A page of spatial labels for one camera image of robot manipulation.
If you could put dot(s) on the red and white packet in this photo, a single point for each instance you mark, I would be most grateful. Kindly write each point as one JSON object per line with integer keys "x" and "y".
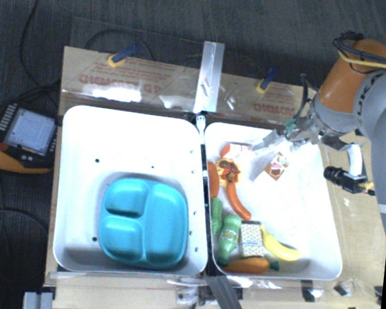
{"x": 239, "y": 150}

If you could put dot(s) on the orange carrot with green leaves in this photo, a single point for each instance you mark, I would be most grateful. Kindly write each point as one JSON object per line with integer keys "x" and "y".
{"x": 213, "y": 182}

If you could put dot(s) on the white patterned carton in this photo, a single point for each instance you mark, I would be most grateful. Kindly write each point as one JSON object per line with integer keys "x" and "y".
{"x": 252, "y": 239}

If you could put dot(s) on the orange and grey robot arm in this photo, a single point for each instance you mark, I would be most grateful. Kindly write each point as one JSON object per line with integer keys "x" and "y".
{"x": 375, "y": 102}

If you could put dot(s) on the green plastic bottle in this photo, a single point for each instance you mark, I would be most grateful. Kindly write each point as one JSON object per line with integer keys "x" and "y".
{"x": 229, "y": 236}

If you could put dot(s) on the yellow pizza slice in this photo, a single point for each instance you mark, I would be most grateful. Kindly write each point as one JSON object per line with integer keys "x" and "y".
{"x": 228, "y": 171}

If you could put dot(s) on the yellow banana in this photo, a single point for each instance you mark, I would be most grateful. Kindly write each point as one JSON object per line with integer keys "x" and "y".
{"x": 277, "y": 248}

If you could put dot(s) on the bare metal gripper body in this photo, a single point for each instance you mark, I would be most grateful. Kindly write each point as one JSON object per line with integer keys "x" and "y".
{"x": 306, "y": 130}

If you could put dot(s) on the white plastic tray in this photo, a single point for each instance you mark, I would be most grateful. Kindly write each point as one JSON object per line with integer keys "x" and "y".
{"x": 81, "y": 189}
{"x": 297, "y": 210}

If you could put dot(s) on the orange carrot with green tip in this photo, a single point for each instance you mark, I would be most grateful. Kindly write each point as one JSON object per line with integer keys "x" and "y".
{"x": 248, "y": 265}

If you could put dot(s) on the orange sausage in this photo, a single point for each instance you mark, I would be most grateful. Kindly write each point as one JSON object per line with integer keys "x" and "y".
{"x": 237, "y": 202}

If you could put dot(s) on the blue divided plate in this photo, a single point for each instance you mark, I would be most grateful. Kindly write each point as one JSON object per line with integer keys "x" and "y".
{"x": 145, "y": 221}

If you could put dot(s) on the black cylinder on white bracket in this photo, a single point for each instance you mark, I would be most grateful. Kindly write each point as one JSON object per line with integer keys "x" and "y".
{"x": 344, "y": 175}

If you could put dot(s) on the brown and white packet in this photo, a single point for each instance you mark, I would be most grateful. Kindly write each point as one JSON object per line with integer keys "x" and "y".
{"x": 276, "y": 167}

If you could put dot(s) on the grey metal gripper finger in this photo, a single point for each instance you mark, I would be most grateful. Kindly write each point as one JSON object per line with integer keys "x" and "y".
{"x": 269, "y": 139}
{"x": 295, "y": 146}

